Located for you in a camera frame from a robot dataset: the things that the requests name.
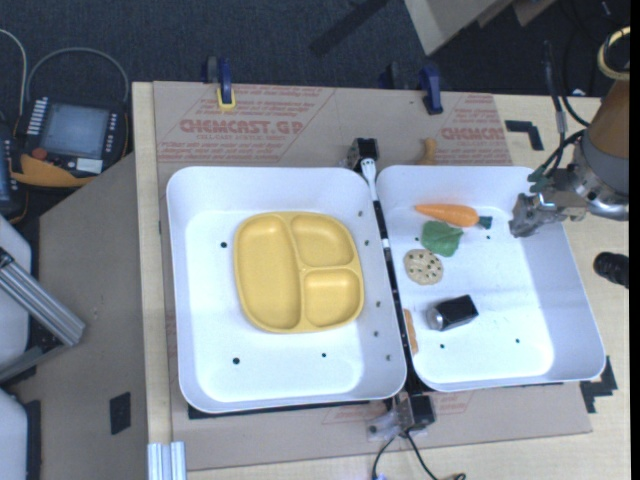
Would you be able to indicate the yellow divided plate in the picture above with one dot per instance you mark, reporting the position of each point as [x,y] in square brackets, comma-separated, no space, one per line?
[270,273]

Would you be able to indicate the orange carrot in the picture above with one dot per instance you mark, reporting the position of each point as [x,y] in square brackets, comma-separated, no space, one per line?
[447,213]

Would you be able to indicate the black can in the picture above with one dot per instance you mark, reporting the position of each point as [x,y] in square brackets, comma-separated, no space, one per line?
[457,312]

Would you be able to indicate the tan biscuit with dark dots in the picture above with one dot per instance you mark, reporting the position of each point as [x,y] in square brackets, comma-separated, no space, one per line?
[423,267]

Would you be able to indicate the tan toy food piece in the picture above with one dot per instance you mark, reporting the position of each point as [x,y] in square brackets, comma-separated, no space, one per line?
[428,153]

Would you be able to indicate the brown cardboard board, red print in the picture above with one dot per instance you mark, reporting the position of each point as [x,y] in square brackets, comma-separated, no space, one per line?
[250,128]

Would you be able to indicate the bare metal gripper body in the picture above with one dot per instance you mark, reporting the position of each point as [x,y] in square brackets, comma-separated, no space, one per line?
[570,203]

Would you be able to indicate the white plastic tray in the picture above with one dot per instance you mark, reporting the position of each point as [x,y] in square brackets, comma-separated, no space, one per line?
[280,368]
[500,318]

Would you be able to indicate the green lettuce leaf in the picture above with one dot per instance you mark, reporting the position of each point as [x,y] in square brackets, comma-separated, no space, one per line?
[440,238]

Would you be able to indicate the thin black and white rod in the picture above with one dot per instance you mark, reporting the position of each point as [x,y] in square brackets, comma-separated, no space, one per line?
[385,238]

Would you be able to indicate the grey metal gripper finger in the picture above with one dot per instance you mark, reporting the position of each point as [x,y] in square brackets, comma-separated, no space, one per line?
[518,220]
[534,215]

